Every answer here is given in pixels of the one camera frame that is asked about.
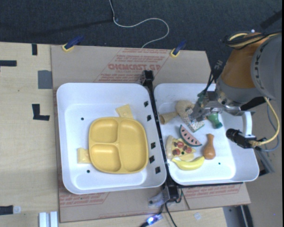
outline watermelon slice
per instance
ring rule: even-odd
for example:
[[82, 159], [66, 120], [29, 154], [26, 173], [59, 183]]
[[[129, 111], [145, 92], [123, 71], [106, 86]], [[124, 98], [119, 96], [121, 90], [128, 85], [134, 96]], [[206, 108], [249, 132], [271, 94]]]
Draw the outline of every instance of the watermelon slice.
[[201, 146], [198, 141], [183, 125], [180, 126], [180, 136], [182, 140], [189, 146]]

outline cardboard box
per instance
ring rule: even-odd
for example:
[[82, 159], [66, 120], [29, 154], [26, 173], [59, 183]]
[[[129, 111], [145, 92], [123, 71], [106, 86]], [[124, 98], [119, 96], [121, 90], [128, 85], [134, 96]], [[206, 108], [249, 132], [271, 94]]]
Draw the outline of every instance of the cardboard box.
[[[56, 91], [69, 82], [139, 81], [143, 70], [152, 70], [154, 87], [161, 83], [207, 83], [210, 66], [205, 52], [181, 51], [172, 58], [170, 50], [75, 46], [70, 52], [60, 45], [51, 47], [53, 100], [59, 176], [60, 221], [132, 216], [158, 212], [148, 199], [161, 192], [160, 187], [76, 195], [62, 182]], [[184, 200], [172, 204], [170, 211], [195, 210], [250, 203], [244, 183], [183, 189]]]

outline yellow plate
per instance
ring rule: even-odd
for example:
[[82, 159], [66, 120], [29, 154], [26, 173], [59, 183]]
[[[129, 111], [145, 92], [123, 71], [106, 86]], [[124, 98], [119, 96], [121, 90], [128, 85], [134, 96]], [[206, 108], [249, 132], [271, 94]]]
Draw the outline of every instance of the yellow plate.
[[89, 128], [89, 155], [99, 171], [114, 174], [136, 173], [148, 162], [144, 127], [123, 117], [96, 119]]

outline blue clip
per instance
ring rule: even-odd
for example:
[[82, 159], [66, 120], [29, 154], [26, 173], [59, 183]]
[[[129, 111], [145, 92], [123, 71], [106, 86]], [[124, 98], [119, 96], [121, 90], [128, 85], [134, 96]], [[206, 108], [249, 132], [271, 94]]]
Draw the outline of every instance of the blue clip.
[[74, 45], [80, 44], [83, 39], [84, 39], [84, 36], [79, 35], [79, 36], [73, 38], [72, 40], [70, 40], [67, 44], [63, 45], [62, 49], [65, 52], [69, 52], [74, 48]]
[[180, 44], [170, 52], [171, 57], [177, 57], [179, 55], [180, 50], [183, 50], [186, 46], [186, 40], [182, 40]]

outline banana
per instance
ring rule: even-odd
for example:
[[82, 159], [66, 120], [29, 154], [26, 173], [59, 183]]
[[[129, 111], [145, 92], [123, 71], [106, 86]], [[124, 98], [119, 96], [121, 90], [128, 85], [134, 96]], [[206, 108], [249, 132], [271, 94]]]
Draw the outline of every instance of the banana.
[[196, 170], [200, 168], [204, 163], [205, 157], [197, 157], [193, 161], [178, 161], [174, 158], [171, 160], [172, 162], [176, 163], [176, 165], [184, 171]]

